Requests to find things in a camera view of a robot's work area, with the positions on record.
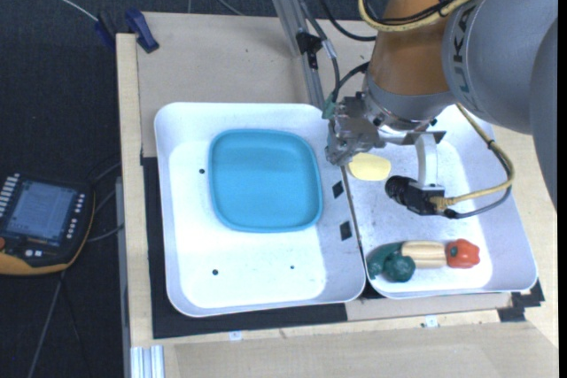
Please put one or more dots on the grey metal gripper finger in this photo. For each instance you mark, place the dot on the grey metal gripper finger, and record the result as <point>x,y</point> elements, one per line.
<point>351,154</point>
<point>333,155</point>

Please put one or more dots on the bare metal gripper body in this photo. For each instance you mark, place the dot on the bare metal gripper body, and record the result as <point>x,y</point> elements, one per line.
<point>354,124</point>

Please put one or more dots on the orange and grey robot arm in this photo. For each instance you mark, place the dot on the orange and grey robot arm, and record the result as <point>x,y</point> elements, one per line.
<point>496,57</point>

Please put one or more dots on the pale yellow oval slice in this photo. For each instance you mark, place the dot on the pale yellow oval slice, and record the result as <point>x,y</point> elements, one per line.
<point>371,169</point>

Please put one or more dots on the thin black rod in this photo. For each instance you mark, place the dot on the thin black rod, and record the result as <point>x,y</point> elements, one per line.
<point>354,217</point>

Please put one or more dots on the blue plate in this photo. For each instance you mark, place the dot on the blue plate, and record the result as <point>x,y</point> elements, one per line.
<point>266,181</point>

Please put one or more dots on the white plastic tray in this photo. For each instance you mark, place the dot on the white plastic tray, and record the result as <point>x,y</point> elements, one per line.
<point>421,226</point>
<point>248,265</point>

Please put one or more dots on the dark green curved vegetable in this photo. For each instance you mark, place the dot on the dark green curved vegetable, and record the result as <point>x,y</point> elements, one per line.
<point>379,257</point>

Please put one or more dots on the beige bread loaf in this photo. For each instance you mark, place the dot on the beige bread loaf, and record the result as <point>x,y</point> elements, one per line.
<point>424,254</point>

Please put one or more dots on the green broccoli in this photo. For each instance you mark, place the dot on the green broccoli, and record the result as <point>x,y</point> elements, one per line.
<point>399,269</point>

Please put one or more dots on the pale brown flat board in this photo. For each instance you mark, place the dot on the pale brown flat board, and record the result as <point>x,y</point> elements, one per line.
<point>221,66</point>

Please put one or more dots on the red bell pepper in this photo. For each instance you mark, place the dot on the red bell pepper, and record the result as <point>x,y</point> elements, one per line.
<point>463,254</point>

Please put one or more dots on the black cylinder on white bracket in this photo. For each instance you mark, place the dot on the black cylinder on white bracket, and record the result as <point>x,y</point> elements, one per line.
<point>409,195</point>

